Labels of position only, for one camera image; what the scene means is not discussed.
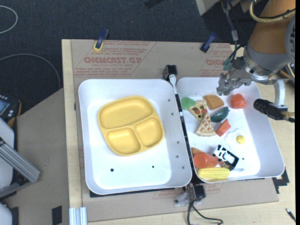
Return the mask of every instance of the toy tomato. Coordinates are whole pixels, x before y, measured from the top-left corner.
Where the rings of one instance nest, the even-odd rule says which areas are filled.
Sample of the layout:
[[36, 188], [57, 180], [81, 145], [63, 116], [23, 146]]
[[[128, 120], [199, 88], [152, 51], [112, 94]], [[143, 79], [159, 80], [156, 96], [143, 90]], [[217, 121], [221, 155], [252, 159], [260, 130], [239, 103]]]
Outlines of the toy tomato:
[[230, 103], [233, 108], [244, 108], [246, 106], [245, 99], [240, 93], [235, 94]]
[[196, 168], [215, 167], [218, 164], [218, 158], [205, 152], [198, 152], [193, 156]]

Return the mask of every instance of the teal toy food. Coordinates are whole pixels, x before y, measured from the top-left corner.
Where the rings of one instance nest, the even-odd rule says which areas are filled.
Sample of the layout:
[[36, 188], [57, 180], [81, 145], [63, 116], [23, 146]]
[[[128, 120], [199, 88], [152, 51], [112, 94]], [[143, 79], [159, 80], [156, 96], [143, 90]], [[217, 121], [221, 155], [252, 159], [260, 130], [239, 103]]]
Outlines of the teal toy food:
[[220, 121], [224, 120], [228, 116], [228, 113], [229, 113], [228, 107], [224, 107], [219, 112], [217, 112], [216, 114], [214, 114], [210, 118], [210, 120], [212, 122], [220, 122]]

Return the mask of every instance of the white tray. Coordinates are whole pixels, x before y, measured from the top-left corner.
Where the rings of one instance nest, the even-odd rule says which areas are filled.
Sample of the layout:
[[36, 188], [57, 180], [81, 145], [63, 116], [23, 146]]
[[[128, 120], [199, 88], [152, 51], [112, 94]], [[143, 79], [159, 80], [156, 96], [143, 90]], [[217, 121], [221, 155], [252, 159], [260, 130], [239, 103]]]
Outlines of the white tray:
[[[188, 97], [193, 100], [202, 100], [203, 96], [217, 94], [218, 78], [182, 78], [177, 82], [177, 90], [180, 98]], [[230, 100], [234, 94], [240, 93], [246, 101], [243, 109], [232, 109]], [[212, 154], [220, 144], [234, 155], [239, 161], [230, 176], [223, 181], [259, 179], [280, 176], [285, 168], [277, 141], [275, 139], [269, 118], [254, 109], [253, 103], [261, 98], [257, 85], [252, 82], [250, 86], [241, 86], [233, 91], [232, 95], [219, 96], [224, 101], [224, 106], [229, 107], [228, 121], [231, 128], [221, 137], [218, 135], [204, 137], [195, 134], [200, 122], [187, 110], [183, 111], [187, 136], [191, 147], [196, 147], [204, 152]], [[222, 122], [212, 123], [215, 131]], [[243, 145], [231, 142], [228, 144], [224, 137], [240, 129], [246, 138]]]
[[[162, 79], [90, 79], [79, 87], [85, 177], [100, 195], [183, 187], [192, 177], [173, 88]], [[128, 157], [108, 147], [98, 125], [99, 109], [116, 99], [143, 96], [156, 109], [165, 137], [156, 147]]]

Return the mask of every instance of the toy fried egg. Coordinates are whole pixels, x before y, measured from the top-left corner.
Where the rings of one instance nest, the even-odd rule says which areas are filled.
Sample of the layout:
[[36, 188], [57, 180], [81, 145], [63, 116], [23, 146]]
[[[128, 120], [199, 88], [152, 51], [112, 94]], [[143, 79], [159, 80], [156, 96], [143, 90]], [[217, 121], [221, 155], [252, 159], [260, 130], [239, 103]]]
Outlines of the toy fried egg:
[[243, 130], [237, 128], [232, 132], [228, 132], [224, 140], [229, 145], [243, 147], [243, 145], [247, 143], [247, 136]]

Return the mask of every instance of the black cable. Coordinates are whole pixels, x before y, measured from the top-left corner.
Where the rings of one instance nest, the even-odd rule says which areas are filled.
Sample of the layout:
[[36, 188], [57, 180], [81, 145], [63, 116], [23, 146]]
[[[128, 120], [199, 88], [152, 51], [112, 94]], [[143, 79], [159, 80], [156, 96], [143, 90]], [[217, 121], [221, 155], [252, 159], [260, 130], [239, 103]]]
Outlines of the black cable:
[[187, 224], [191, 225], [190, 221], [189, 221], [189, 217], [190, 217], [190, 213], [191, 213], [191, 209], [194, 209], [202, 218], [207, 219], [207, 220], [214, 220], [214, 221], [219, 221], [219, 223], [217, 225], [221, 225], [223, 224], [223, 220], [219, 219], [219, 218], [210, 218], [210, 217], [205, 217], [203, 216], [195, 207], [194, 207], [194, 201], [190, 202], [188, 204], [188, 209], [187, 209]]
[[259, 17], [259, 18], [263, 18], [263, 19], [273, 19], [273, 18], [283, 17], [284, 19], [286, 19], [286, 18], [285, 18], [285, 15], [286, 15], [286, 14], [289, 14], [290, 12], [295, 11], [295, 10], [296, 10], [296, 9], [293, 8], [292, 10], [287, 10], [285, 13], [278, 14], [278, 15], [276, 15], [276, 16], [272, 16], [272, 17]]
[[236, 18], [236, 13], [234, 12], [232, 3], [231, 3], [229, 0], [227, 0], [227, 2], [228, 2], [229, 6], [230, 6], [230, 8], [231, 8], [231, 10], [232, 10], [232, 13], [233, 13], [233, 16], [234, 16], [234, 22], [235, 22], [236, 26], [237, 26], [237, 27], [240, 29], [240, 31], [247, 37], [248, 35], [247, 35], [247, 34], [244, 32], [244, 30], [240, 27], [239, 20]]
[[291, 64], [286, 65], [286, 72], [290, 76], [293, 83], [295, 83], [295, 77], [292, 74], [292, 71], [289, 69], [291, 67]]
[[232, 58], [233, 55], [234, 55], [234, 58], [235, 58], [236, 52], [237, 52], [241, 47], [244, 47], [244, 46], [246, 46], [246, 45], [247, 45], [247, 42], [244, 42], [244, 43], [240, 44], [240, 45], [236, 48], [236, 50], [234, 50], [234, 51], [229, 55], [229, 58]]
[[230, 29], [231, 29], [231, 33], [232, 33], [232, 39], [234, 41], [234, 51], [233, 51], [233, 56], [230, 60], [230, 62], [232, 62], [235, 58], [235, 55], [236, 55], [236, 52], [237, 52], [237, 47], [238, 47], [238, 41], [239, 41], [239, 38], [238, 38], [238, 34], [237, 34], [237, 31], [236, 31], [236, 28], [234, 27], [233, 25], [233, 22], [231, 21], [230, 19], [230, 16], [229, 16], [229, 11], [228, 11], [228, 7], [227, 7], [227, 3], [230, 4], [229, 0], [224, 0], [224, 3], [223, 3], [223, 7], [225, 9], [225, 15], [226, 15], [226, 18], [227, 18], [227, 21], [228, 21], [228, 24], [230, 26]]
[[295, 118], [289, 118], [288, 121], [295, 123]]

